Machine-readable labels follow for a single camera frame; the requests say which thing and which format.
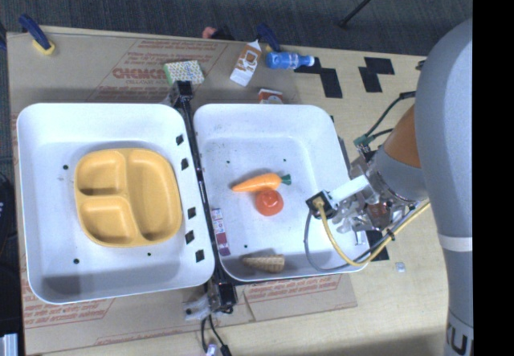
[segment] white tray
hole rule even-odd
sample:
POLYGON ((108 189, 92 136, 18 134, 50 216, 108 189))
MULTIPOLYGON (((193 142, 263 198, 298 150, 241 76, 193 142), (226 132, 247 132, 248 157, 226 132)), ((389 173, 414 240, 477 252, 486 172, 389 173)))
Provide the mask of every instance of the white tray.
MULTIPOLYGON (((221 256, 221 263, 227 273, 243 282, 319 275, 304 252, 305 200, 349 181, 330 116, 310 105, 207 104, 195 113, 194 127, 210 208, 222 212, 230 255, 221 256), (292 176, 290 186, 279 188, 284 209, 270 217, 256 211, 254 194, 230 189, 266 172, 292 176), (242 263, 245 256, 268 254, 285 255, 283 272, 266 273, 242 263)), ((341 234, 334 227, 332 233, 349 257, 369 248, 365 235, 363 244, 356 246, 353 232, 341 234)), ((323 268, 344 263, 320 220, 311 222, 309 247, 323 268)))
POLYGON ((18 151, 28 280, 42 300, 63 304, 151 293, 198 286, 212 276, 214 256, 186 127, 172 108, 33 104, 18 117, 18 151), (75 207, 75 165, 89 152, 120 147, 151 149, 170 161, 184 215, 171 239, 146 247, 107 248, 82 231, 75 207), (183 170, 184 159, 189 167, 183 170), (195 212, 189 219, 190 209, 195 212), (189 243, 186 234, 194 235, 189 243))

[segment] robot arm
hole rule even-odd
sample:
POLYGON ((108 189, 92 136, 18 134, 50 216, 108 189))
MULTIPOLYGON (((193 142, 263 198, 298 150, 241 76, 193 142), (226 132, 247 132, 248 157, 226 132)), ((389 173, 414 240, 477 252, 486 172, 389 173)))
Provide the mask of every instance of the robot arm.
POLYGON ((449 32, 422 66, 412 106, 376 152, 359 144, 350 182, 307 201, 314 215, 384 230, 430 200, 447 265, 445 356, 473 355, 471 213, 472 21, 449 32))

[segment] red object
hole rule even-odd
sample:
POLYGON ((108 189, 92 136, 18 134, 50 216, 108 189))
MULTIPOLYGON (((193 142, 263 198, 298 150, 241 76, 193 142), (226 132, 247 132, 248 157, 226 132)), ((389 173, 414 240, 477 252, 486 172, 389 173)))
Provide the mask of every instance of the red object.
POLYGON ((261 215, 273 216, 282 210, 284 200, 276 190, 264 190, 257 194, 255 207, 261 215))

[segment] yellow cable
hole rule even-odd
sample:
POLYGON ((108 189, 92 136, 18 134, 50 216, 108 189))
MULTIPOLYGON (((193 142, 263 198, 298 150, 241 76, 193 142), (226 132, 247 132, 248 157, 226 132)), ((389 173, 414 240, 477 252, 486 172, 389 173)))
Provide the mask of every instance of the yellow cable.
MULTIPOLYGON (((402 231, 405 226, 407 226, 407 224, 409 224, 410 222, 412 222, 416 217, 418 217, 421 213, 424 212, 424 210, 426 210, 428 208, 428 206, 430 205, 430 203, 427 203, 425 204, 423 207, 419 208, 418 211, 414 212, 411 216, 409 216, 407 218, 407 220, 402 223, 400 226, 398 226, 398 229, 395 231, 395 234, 398 234, 400 231, 402 231)), ((324 226, 324 229, 325 231, 327 232, 327 236, 328 238, 330 239, 330 243, 332 243, 332 246, 334 247, 334 249, 336 249, 336 252, 339 254, 339 256, 344 260, 346 261, 346 263, 348 264, 351 264, 352 266, 356 266, 356 267, 360 267, 360 266, 364 266, 365 264, 369 263, 371 260, 373 260, 375 257, 377 257, 380 252, 386 247, 386 245, 391 241, 393 240, 393 238, 388 235, 387 239, 385 239, 382 243, 380 243, 377 248, 375 249, 375 251, 371 254, 371 256, 367 257, 366 259, 364 259, 362 262, 356 262, 354 260, 351 260, 349 257, 347 257, 347 255, 341 250, 341 248, 339 247, 339 245, 337 244, 336 240, 334 239, 333 235, 332 235, 332 232, 330 231, 330 228, 328 227, 328 220, 327 220, 327 215, 325 214, 324 212, 324 203, 322 200, 315 200, 314 201, 314 206, 318 209, 318 211, 320 211, 320 215, 321 215, 321 220, 323 222, 323 226, 324 226)))

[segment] carrot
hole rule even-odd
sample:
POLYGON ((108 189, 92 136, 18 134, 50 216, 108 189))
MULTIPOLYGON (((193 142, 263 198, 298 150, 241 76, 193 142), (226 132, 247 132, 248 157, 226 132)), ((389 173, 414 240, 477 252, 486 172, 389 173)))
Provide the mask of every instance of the carrot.
POLYGON ((248 179, 238 185, 232 187, 234 192, 259 192, 266 189, 277 189, 280 183, 285 185, 291 184, 291 175, 286 174, 280 177, 275 173, 265 173, 260 176, 248 179))

